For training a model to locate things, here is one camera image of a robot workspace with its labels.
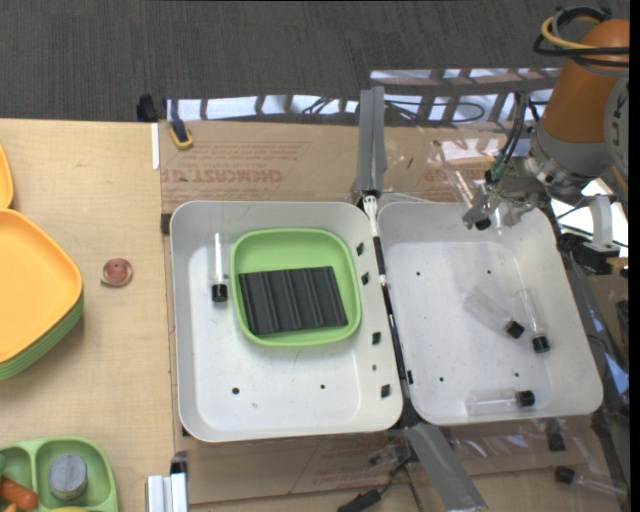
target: wooden table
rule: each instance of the wooden table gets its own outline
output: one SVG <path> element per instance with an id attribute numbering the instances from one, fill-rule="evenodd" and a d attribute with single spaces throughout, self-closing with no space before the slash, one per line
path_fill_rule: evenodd
<path id="1" fill-rule="evenodd" d="M 12 208 L 56 240 L 84 282 L 82 320 L 54 349 L 0 381 L 0 445 L 55 435 L 98 443 L 109 457 L 124 512 L 144 510 L 149 475 L 169 471 L 173 404 L 159 171 L 142 123 L 0 120 L 11 167 Z M 128 259 L 131 283 L 100 283 L 104 263 Z M 591 456 L 602 461 L 594 439 Z M 548 470 L 474 478 L 493 511 L 619 510 L 609 498 L 560 488 Z M 425 510 L 444 510 L 417 486 Z M 193 510 L 335 510 L 355 492 L 194 506 Z M 392 486 L 379 511 L 413 510 L 406 485 Z"/>

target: green tray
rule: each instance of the green tray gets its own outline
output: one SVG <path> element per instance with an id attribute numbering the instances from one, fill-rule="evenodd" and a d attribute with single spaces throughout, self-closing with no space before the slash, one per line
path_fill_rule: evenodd
<path id="1" fill-rule="evenodd" d="M 78 323 L 84 309 L 84 293 L 63 316 L 60 321 L 47 331 L 38 341 L 31 344 L 15 357 L 0 363 L 0 380 L 8 379 L 22 372 L 51 350 Z"/>
<path id="2" fill-rule="evenodd" d="M 76 453 L 87 464 L 88 485 L 82 496 L 60 501 L 49 491 L 49 464 L 63 453 Z M 34 512 L 48 512 L 61 507 L 82 507 L 89 512 L 118 512 L 118 496 L 111 465 L 102 449 L 82 437 L 63 436 L 30 439 L 0 446 L 7 458 L 3 476 L 28 487 L 38 495 Z M 0 510 L 9 503 L 0 499 Z"/>
<path id="3" fill-rule="evenodd" d="M 333 268 L 347 324 L 256 335 L 247 323 L 239 274 L 309 267 Z M 231 251 L 232 295 L 240 326 L 256 343 L 268 346 L 309 346 L 335 343 L 358 328 L 362 315 L 358 279 L 349 249 L 333 233 L 322 229 L 282 228 L 251 231 Z"/>

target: orange toy food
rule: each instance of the orange toy food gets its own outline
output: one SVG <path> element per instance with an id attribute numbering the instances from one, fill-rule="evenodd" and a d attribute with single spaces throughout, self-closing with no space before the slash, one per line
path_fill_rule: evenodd
<path id="1" fill-rule="evenodd" d="M 31 510 L 38 505 L 38 495 L 35 492 L 5 476 L 0 479 L 0 497 L 15 503 L 22 510 Z"/>

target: dark floor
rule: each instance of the dark floor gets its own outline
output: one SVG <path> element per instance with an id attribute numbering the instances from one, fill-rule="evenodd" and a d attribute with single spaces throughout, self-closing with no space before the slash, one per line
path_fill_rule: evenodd
<path id="1" fill-rule="evenodd" d="M 375 69 L 559 66 L 531 49 L 558 5 L 0 0 L 0 117 L 133 121 L 144 92 L 357 97 Z"/>

